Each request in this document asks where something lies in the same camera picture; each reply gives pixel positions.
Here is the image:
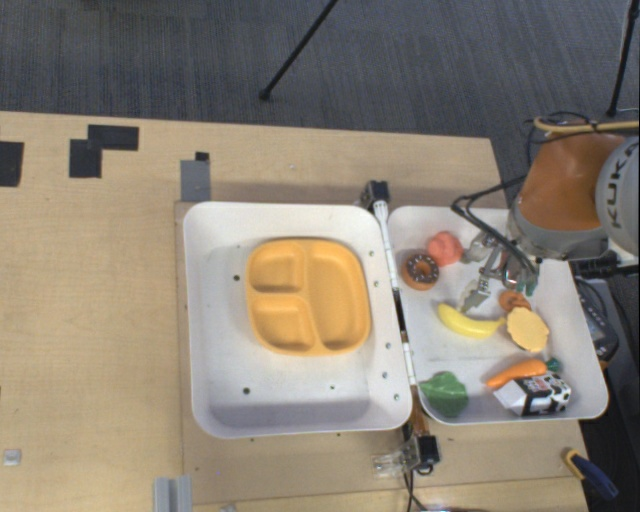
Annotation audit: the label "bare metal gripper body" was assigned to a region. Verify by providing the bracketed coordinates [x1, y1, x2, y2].
[480, 243, 540, 297]

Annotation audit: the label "small orange toy biscuit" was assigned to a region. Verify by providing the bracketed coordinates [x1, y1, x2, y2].
[498, 289, 533, 314]

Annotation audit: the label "yellow banana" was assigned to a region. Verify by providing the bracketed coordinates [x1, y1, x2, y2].
[437, 301, 508, 341]

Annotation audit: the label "pink toy peach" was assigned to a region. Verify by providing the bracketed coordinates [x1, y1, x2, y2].
[426, 230, 465, 268]

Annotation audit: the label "white plastic tray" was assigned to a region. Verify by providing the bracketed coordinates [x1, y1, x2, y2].
[181, 200, 414, 441]
[387, 205, 611, 427]

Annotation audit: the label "yellow round toy biscuit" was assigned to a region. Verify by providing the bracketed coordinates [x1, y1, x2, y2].
[505, 305, 551, 353]

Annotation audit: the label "brown sprinkled doughnut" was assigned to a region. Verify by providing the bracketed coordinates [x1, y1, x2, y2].
[400, 250, 441, 292]

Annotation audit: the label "orange carrot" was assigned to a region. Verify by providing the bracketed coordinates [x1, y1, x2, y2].
[485, 356, 562, 391]

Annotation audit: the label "thin black and white rod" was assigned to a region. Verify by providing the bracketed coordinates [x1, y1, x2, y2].
[372, 198, 419, 387]

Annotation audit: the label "green toy lettuce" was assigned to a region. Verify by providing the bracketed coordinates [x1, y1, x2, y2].
[418, 370, 470, 419]

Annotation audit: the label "black and white milk carton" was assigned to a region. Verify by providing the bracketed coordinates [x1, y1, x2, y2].
[492, 371, 573, 418]

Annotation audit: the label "orange divided plate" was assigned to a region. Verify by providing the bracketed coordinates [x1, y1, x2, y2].
[245, 237, 373, 358]

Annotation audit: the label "black tripod leg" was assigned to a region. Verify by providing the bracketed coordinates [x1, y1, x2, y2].
[605, 0, 640, 118]
[258, 0, 342, 102]

